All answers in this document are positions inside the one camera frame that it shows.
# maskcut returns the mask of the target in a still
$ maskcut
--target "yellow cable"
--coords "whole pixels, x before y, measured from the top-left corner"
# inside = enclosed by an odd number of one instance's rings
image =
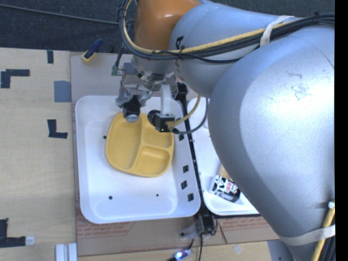
[[[123,16],[124,20],[126,20],[126,12],[127,12],[127,9],[129,7],[131,1],[132,0],[129,0],[129,2],[128,2],[126,8],[125,8],[125,14]],[[292,22],[294,22],[294,20],[293,21],[289,21],[289,22],[279,23],[279,24],[275,25],[273,28],[278,28],[278,27],[284,26],[284,25],[292,23]],[[224,45],[224,44],[227,44],[227,43],[230,43],[230,42],[233,42],[233,41],[241,40],[241,39],[244,39],[244,38],[247,38],[247,37],[250,37],[250,36],[255,36],[257,34],[263,33],[264,31],[265,31],[265,28],[261,28],[261,29],[258,29],[258,30],[254,30],[254,31],[251,31],[251,32],[243,33],[243,34],[240,34],[240,35],[237,35],[237,36],[233,36],[233,37],[230,37],[230,38],[226,38],[226,39],[222,39],[222,40],[219,40],[219,41],[206,43],[204,45],[189,47],[189,48],[185,48],[183,50],[178,50],[178,49],[177,50],[170,50],[170,52],[172,52],[172,53],[193,53],[193,52],[201,51],[201,50],[204,50],[204,49],[207,49],[207,48],[212,48],[212,47],[219,46],[219,45]],[[145,48],[142,48],[140,46],[137,46],[131,40],[131,38],[128,35],[127,27],[126,27],[126,23],[125,22],[123,23],[123,32],[124,32],[124,35],[125,35],[125,38],[126,38],[127,42],[134,49],[136,49],[138,51],[141,51],[143,53],[147,53],[147,54],[152,54],[153,52],[154,53],[160,52],[160,50],[150,50],[150,49],[145,49]]]
[[[176,121],[166,121],[165,124],[167,125],[167,127],[168,128],[173,128],[173,127],[177,126],[178,124],[180,124],[181,122],[187,120],[196,111],[196,109],[197,109],[197,107],[198,107],[198,105],[200,103],[200,100],[201,100],[201,95],[198,95],[197,101],[195,103],[195,106],[192,108],[190,113],[187,114],[186,116],[182,117],[179,120],[176,120]]]
[[[326,215],[326,217],[324,219],[322,227],[323,228],[329,227],[331,225],[331,223],[332,223],[332,220],[333,220],[334,216],[335,216],[335,207],[329,209],[329,211],[327,212],[327,215]],[[319,260],[322,248],[323,248],[324,243],[325,243],[325,240],[326,239],[322,239],[322,240],[320,240],[320,241],[318,241],[316,243],[316,247],[314,249],[311,261],[318,261]]]

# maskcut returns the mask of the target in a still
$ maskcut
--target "white strap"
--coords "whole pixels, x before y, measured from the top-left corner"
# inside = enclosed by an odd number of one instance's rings
[[[335,224],[325,227],[316,229],[313,231],[310,231],[306,234],[303,234],[298,237],[282,237],[278,235],[278,237],[287,245],[289,246],[302,246],[306,244],[310,244],[316,241],[324,240],[326,238],[332,237],[336,235],[336,227]]]
[[[260,40],[260,47],[270,43],[270,36],[271,36],[271,32],[273,30],[273,27],[279,23],[282,23],[284,20],[288,19],[289,17],[293,17],[293,16],[281,15],[276,20],[274,20],[273,22],[271,22],[270,24],[267,25],[265,31],[262,34],[261,40]]]

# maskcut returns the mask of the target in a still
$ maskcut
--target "white tray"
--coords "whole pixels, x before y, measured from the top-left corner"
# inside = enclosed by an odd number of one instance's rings
[[[190,100],[187,107],[188,112],[194,107],[196,101],[196,98]],[[191,129],[194,129],[201,123],[205,109],[206,99],[201,98],[198,108],[189,119]],[[207,208],[212,213],[221,216],[259,214],[243,193],[240,194],[240,198],[234,203],[209,193],[208,190],[212,179],[216,176],[221,163],[210,139],[207,121],[204,123],[204,126],[192,133],[192,139],[194,141],[203,200]]]
[[[194,215],[201,206],[187,136],[175,135],[172,163],[159,177],[145,178],[111,167],[103,138],[113,117],[122,111],[116,96],[85,96],[75,107],[80,206],[93,223],[180,218]],[[160,110],[160,97],[152,97],[141,108],[147,114]],[[171,109],[182,117],[174,100]],[[184,123],[177,127],[184,131]]]

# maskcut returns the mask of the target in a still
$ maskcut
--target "black fabric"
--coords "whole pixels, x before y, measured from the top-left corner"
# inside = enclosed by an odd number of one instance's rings
[[[210,0],[266,14],[305,17],[333,13],[335,0]],[[122,0],[0,0],[2,4],[116,22]],[[130,8],[128,15],[134,13]],[[0,47],[83,52],[98,38],[101,49],[120,45],[118,26],[0,7]]]

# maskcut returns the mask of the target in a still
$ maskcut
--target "cardboard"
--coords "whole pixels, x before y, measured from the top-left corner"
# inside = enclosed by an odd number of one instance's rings
[[[96,53],[85,63],[82,53],[71,53],[72,128],[76,194],[76,230],[79,256],[140,252],[185,248],[190,240],[180,238],[180,230],[194,223],[193,217],[137,222],[94,224],[81,213],[79,205],[78,163],[74,106],[87,95],[118,95],[120,77],[111,75],[116,54]],[[120,65],[130,62],[131,55],[123,55]],[[217,233],[204,238],[205,245],[226,245],[251,241],[278,239],[268,223],[260,216],[218,219]]]

